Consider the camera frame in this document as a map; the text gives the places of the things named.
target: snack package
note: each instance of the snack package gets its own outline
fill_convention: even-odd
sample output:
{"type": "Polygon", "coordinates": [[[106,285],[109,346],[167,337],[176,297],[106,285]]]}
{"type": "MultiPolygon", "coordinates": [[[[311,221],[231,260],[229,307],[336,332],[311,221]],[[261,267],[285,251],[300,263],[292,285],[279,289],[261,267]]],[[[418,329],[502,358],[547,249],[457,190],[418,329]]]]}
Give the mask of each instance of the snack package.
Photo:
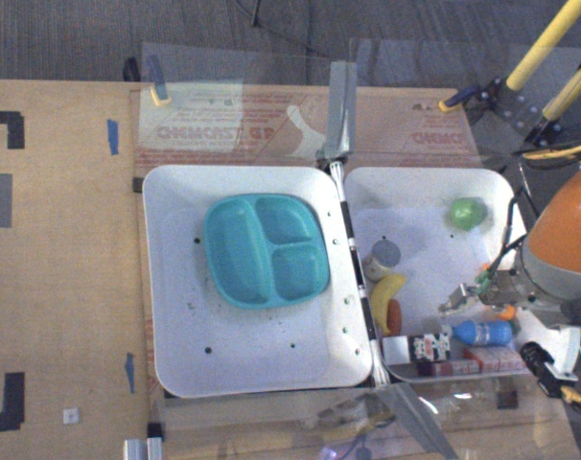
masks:
{"type": "Polygon", "coordinates": [[[446,333],[385,337],[383,357],[387,365],[448,360],[451,341],[446,333]]]}
{"type": "Polygon", "coordinates": [[[525,367],[521,355],[504,346],[472,346],[463,350],[463,357],[475,359],[480,373],[512,372],[525,367]]]}
{"type": "Polygon", "coordinates": [[[455,377],[480,373],[480,365],[475,359],[453,359],[451,361],[416,363],[421,377],[455,377]]]}

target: green ball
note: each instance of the green ball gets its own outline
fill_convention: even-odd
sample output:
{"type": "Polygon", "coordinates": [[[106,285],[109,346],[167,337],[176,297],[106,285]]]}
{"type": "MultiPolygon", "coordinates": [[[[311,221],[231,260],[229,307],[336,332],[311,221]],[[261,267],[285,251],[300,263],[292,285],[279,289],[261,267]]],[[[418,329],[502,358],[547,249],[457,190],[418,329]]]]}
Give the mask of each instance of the green ball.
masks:
{"type": "Polygon", "coordinates": [[[451,221],[454,226],[466,232],[484,220],[484,205],[470,197],[456,199],[451,206],[451,221]]]}

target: plastic bottle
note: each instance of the plastic bottle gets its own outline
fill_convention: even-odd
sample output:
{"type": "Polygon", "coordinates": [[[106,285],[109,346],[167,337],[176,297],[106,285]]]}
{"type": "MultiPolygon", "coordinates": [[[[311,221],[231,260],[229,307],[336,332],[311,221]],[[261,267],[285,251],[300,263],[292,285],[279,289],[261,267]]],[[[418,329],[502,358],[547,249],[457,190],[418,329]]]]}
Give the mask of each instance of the plastic bottle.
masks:
{"type": "Polygon", "coordinates": [[[506,320],[493,322],[466,320],[458,326],[444,328],[445,333],[452,334],[469,346],[505,346],[512,340],[512,326],[506,320]]]}

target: wire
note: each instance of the wire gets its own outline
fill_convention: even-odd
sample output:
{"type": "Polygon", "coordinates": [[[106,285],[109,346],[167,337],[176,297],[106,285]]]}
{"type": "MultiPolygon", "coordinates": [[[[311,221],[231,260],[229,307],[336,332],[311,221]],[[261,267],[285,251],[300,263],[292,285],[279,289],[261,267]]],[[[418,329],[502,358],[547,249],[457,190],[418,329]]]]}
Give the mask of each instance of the wire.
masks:
{"type": "Polygon", "coordinates": [[[512,249],[517,248],[519,245],[521,245],[521,243],[523,243],[523,240],[525,238],[525,235],[522,235],[522,236],[518,237],[512,243],[509,243],[510,236],[512,235],[512,220],[514,217],[514,207],[519,202],[519,195],[521,194],[522,191],[523,191],[523,189],[518,190],[512,196],[510,201],[508,202],[506,223],[505,223],[505,227],[503,229],[504,232],[503,232],[503,238],[501,240],[500,253],[498,254],[498,256],[495,258],[495,260],[491,263],[491,265],[489,265],[489,267],[486,270],[486,273],[487,273],[489,280],[493,279],[493,276],[495,275],[495,271],[497,271],[498,267],[500,267],[500,263],[501,263],[501,260],[503,259],[503,257],[508,252],[510,252],[512,249]]]}
{"type": "Polygon", "coordinates": [[[548,149],[539,151],[528,151],[523,153],[523,158],[527,160],[548,160],[552,158],[573,158],[576,153],[581,153],[581,145],[573,149],[548,149]]]}
{"type": "MultiPolygon", "coordinates": [[[[233,2],[233,4],[238,8],[238,10],[244,15],[246,16],[248,19],[250,19],[250,22],[253,21],[253,17],[254,15],[252,14],[252,12],[247,9],[240,0],[231,0],[233,2]]],[[[308,53],[315,53],[316,55],[319,55],[322,58],[327,58],[327,59],[331,59],[326,53],[320,51],[319,49],[315,48],[312,44],[310,44],[310,33],[311,33],[311,16],[310,16],[310,0],[305,0],[306,1],[306,6],[308,9],[308,19],[307,19],[307,25],[306,25],[306,38],[305,40],[296,38],[292,35],[289,34],[285,34],[282,33],[278,30],[276,30],[275,28],[269,26],[268,24],[264,24],[261,19],[258,20],[258,22],[256,22],[256,25],[266,31],[268,31],[269,33],[273,34],[273,35],[277,35],[278,37],[282,37],[283,39],[286,39],[286,41],[291,42],[293,44],[297,44],[299,46],[302,46],[306,49],[306,51],[308,53]]]]}
{"type": "Polygon", "coordinates": [[[350,455],[350,453],[352,453],[355,450],[355,448],[359,444],[359,441],[363,442],[365,441],[364,438],[365,438],[364,434],[360,434],[359,436],[357,436],[352,442],[352,445],[350,445],[348,451],[346,451],[342,456],[340,456],[338,460],[345,460],[346,458],[348,458],[348,455],[350,455]]]}
{"type": "Polygon", "coordinates": [[[527,176],[524,173],[523,162],[521,161],[520,158],[517,159],[517,164],[519,166],[519,173],[521,174],[521,179],[523,180],[523,186],[521,187],[521,191],[524,195],[524,198],[527,200],[527,203],[529,204],[529,208],[531,208],[531,211],[533,212],[533,216],[535,217],[535,219],[538,219],[538,217],[540,216],[540,210],[538,210],[538,207],[533,202],[533,196],[531,195],[531,190],[529,189],[527,176]]]}
{"type": "Polygon", "coordinates": [[[540,163],[531,164],[527,162],[527,167],[533,171],[556,171],[558,169],[563,169],[564,167],[569,167],[571,165],[581,164],[581,156],[574,158],[573,160],[566,160],[564,162],[546,162],[541,160],[540,163]]]}
{"type": "Polygon", "coordinates": [[[561,387],[562,398],[566,403],[581,403],[581,393],[573,388],[563,385],[561,387]]]}

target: yellow banana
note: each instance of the yellow banana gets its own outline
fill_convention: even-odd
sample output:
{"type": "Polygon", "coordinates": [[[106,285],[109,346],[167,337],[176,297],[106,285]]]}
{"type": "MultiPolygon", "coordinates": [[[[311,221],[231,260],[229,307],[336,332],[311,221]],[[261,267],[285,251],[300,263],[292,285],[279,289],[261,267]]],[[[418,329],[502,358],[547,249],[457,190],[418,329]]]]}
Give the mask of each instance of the yellow banana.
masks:
{"type": "Polygon", "coordinates": [[[388,301],[395,296],[395,293],[406,283],[406,276],[399,273],[387,274],[372,289],[369,295],[369,304],[376,324],[383,330],[385,335],[390,335],[392,330],[388,329],[387,314],[388,301]]]}

